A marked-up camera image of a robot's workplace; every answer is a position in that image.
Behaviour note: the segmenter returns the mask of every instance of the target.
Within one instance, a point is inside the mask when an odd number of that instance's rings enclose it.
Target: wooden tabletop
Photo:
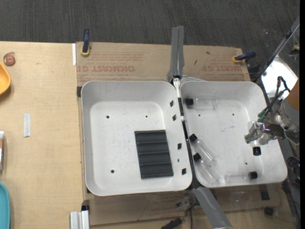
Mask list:
[[[11,229],[67,229],[69,213],[83,202],[76,66],[72,44],[0,42],[0,60],[15,52],[6,66],[11,87],[0,96],[0,131],[5,132],[4,169],[0,182],[8,189]],[[24,137],[24,114],[30,114],[30,136]],[[285,195],[282,207],[289,213]],[[266,218],[261,209],[228,212],[234,228],[294,228]],[[95,228],[160,228],[169,219]],[[186,218],[180,228],[190,228]],[[205,216],[194,228],[211,228]]]

